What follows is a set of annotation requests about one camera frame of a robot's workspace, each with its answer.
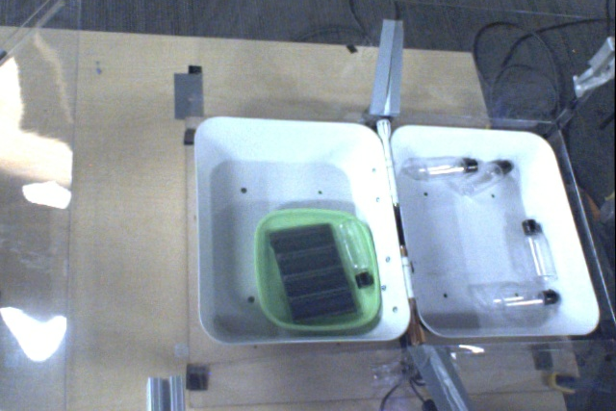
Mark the white plastic tray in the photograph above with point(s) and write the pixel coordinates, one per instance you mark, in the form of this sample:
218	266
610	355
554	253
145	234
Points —
481	236
289	159

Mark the green plastic plate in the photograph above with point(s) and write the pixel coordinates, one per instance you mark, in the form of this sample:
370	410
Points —
269	274

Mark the thin black and white rod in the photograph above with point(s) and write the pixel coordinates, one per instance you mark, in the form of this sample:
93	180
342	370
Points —
385	139

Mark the black ribbed rectangular block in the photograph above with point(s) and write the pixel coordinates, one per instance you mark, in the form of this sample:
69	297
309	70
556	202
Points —
315	272

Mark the clear plastic bottle black cap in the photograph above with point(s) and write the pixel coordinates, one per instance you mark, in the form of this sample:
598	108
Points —
540	252
355	245
486	178
433	167
515	298

